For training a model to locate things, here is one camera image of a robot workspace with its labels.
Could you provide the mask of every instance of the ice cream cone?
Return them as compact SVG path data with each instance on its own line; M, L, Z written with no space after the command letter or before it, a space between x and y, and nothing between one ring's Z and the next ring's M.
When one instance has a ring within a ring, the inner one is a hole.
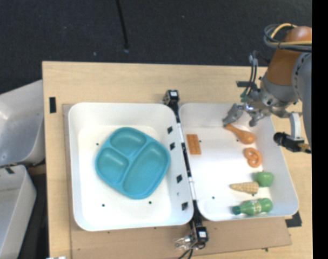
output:
M257 182L242 182L230 185L231 189L249 194L256 194L259 190L259 183Z

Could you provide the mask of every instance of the green bottle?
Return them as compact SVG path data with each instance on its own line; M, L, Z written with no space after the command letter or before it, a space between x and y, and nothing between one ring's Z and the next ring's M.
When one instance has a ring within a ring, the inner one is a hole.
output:
M232 212L235 215L239 215L244 213L246 215L254 216L261 212L269 212L273 208L273 203L270 199L258 199L258 200L251 200L242 203L240 206L234 206Z

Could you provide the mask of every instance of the table top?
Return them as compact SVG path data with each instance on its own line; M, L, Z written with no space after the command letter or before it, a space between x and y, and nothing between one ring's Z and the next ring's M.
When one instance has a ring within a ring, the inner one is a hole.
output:
M42 71L49 250L51 257L66 256L73 259L80 256L82 258L84 254L93 254L95 256L91 258L97 258L97 254L102 253L103 249L102 241L95 241L93 238L95 235L79 229L71 217L63 106L81 102L157 103L169 89L179 91L182 104L238 103L242 90L237 88L236 81L248 80L250 76L249 67L130 63L43 62ZM265 67L260 67L259 76L263 76L265 71ZM292 110L302 110L301 103L292 106ZM277 131L290 131L288 119L272 117L272 121ZM211 241L207 243L205 249L194 252L194 257L264 258L268 254L262 248L269 248L271 258L312 258L311 155L292 153L285 149L283 154L299 199L299 213L303 225L287 229L285 220L275 218L270 221L269 227L260 229L276 231L278 236L275 236L274 232L271 237L265 235L261 237L259 234L255 235L257 240L247 241L246 235L232 236L232 231L235 229L232 223L207 222ZM250 222L245 225L259 227L261 224ZM164 243L164 240L172 233L181 232L180 229L162 228L155 229L155 232L154 229L131 229L126 233L111 232L108 236L109 240L104 242L110 251L110 256L113 255L114 258L121 256L122 252L132 252L134 258L136 254L142 257L148 254L150 256L151 252L155 252L158 258L179 257L181 251L156 252L160 246L151 247L150 243L162 244L162 249L170 249L170 243ZM138 233L143 236L143 241L147 242L147 244L142 242L141 248L135 248L139 246L139 240L133 239ZM153 240L152 238L156 236L162 239Z

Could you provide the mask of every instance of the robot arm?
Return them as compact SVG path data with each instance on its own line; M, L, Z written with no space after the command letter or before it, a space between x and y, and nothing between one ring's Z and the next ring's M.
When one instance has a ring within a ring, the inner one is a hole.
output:
M283 31L286 33L283 39L276 40L276 35ZM255 83L258 63L256 53L253 52L249 58L252 66L251 77L241 95L243 104L234 104L223 119L223 124L236 121L244 111L251 117L250 126L256 126L260 119L272 114L289 118L291 135L278 133L274 137L275 142L293 152L311 152L312 29L288 23L269 25L264 31L264 41L267 46L276 50L265 76L261 79L260 88ZM302 113L286 111L288 106L299 100L303 103ZM300 137L301 115L310 148Z

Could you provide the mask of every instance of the brown rectangular toy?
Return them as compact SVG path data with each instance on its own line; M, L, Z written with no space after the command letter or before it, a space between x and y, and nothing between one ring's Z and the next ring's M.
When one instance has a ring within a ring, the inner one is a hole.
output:
M197 134L187 134L186 138L188 140L190 154L201 154L201 148Z

